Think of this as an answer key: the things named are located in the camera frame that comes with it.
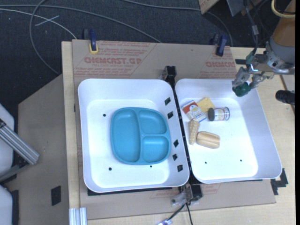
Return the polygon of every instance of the wooden edge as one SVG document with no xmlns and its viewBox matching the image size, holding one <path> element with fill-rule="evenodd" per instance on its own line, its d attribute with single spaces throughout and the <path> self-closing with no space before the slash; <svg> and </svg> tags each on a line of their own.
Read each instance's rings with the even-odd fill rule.
<svg viewBox="0 0 300 225">
<path fill-rule="evenodd" d="M 69 208 L 80 208 L 72 43 L 62 42 Z"/>
</svg>

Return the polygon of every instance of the blue clamp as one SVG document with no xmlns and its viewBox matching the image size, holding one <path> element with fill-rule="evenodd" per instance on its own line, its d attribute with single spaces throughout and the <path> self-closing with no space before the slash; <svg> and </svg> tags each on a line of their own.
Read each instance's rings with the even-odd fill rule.
<svg viewBox="0 0 300 225">
<path fill-rule="evenodd" d="M 98 53 L 98 45 L 96 41 L 96 34 L 93 29 L 90 29 L 90 53 L 97 54 Z"/>
<path fill-rule="evenodd" d="M 219 43 L 218 43 L 218 47 L 217 47 L 217 51 L 216 51 L 216 55 L 222 57 L 223 53 L 224 53 L 224 47 L 227 43 L 228 40 L 228 36 L 227 35 L 222 35 L 220 37 Z"/>
</svg>

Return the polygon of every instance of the table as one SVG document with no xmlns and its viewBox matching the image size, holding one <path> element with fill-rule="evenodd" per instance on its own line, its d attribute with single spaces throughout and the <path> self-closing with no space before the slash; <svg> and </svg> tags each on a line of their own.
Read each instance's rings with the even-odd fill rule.
<svg viewBox="0 0 300 225">
<path fill-rule="evenodd" d="M 231 48 L 235 59 L 244 59 L 251 48 Z M 72 43 L 62 43 L 64 105 L 66 123 L 67 173 L 69 207 L 80 208 L 78 160 L 76 148 L 76 123 L 74 113 L 74 81 L 72 66 Z M 262 82 L 258 93 L 269 123 L 273 139 L 287 175 L 289 184 L 279 190 L 277 203 L 260 206 L 235 207 L 192 211 L 194 224 L 295 224 L 295 147 L 294 111 L 290 105 L 275 100 L 275 93 L 284 89 L 280 76 Z M 168 218 L 170 213 L 89 220 L 89 225 L 154 225 Z M 174 224 L 189 224 L 186 211 L 173 219 Z"/>
</svg>

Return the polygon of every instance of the white surface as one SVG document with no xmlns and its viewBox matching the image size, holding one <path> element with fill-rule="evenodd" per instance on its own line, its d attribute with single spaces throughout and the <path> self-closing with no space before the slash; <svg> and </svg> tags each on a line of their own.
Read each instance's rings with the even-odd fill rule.
<svg viewBox="0 0 300 225">
<path fill-rule="evenodd" d="M 215 107 L 227 106 L 227 121 L 200 123 L 198 131 L 220 136 L 220 147 L 210 149 L 188 143 L 194 176 L 203 183 L 278 177 L 282 168 L 257 91 L 243 97 L 232 92 L 231 80 L 182 79 L 176 83 L 179 105 L 210 97 Z M 185 134 L 188 117 L 182 112 Z"/>
<path fill-rule="evenodd" d="M 188 162 L 180 131 L 173 90 L 161 80 L 86 79 L 78 87 L 83 176 L 95 192 L 141 188 L 177 187 L 189 178 Z M 165 100 L 171 99 L 168 105 Z M 123 107 L 143 107 L 160 112 L 167 120 L 171 153 L 155 165 L 127 165 L 113 155 L 110 144 L 110 119 Z M 177 147 L 173 142 L 178 140 Z M 183 165 L 178 172 L 177 166 Z"/>
<path fill-rule="evenodd" d="M 0 104 L 0 118 L 14 130 L 15 121 L 12 115 Z M 10 169 L 13 163 L 14 150 L 0 138 L 0 174 Z"/>
<path fill-rule="evenodd" d="M 0 186 L 0 224 L 11 225 L 13 215 L 13 198 L 11 194 Z"/>
</svg>

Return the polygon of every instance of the black hole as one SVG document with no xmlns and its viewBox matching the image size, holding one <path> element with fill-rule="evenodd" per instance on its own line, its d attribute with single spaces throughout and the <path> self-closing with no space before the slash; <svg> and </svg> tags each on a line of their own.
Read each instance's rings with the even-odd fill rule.
<svg viewBox="0 0 300 225">
<path fill-rule="evenodd" d="M 173 142 L 173 144 L 174 144 L 175 147 L 177 147 L 178 144 L 179 144 L 178 140 L 176 140 L 175 142 Z"/>
<path fill-rule="evenodd" d="M 170 119 L 173 116 L 173 112 L 168 113 L 168 119 Z"/>
<path fill-rule="evenodd" d="M 177 170 L 180 172 L 180 171 L 182 171 L 183 170 L 183 165 L 178 165 L 177 166 Z"/>
<path fill-rule="evenodd" d="M 177 158 L 178 158 L 178 157 L 177 157 L 177 154 L 174 154 L 174 155 L 173 155 L 173 160 L 175 161 Z"/>
<path fill-rule="evenodd" d="M 165 100 L 165 105 L 167 106 L 167 104 L 171 101 L 171 99 L 168 97 L 166 100 Z"/>
</svg>

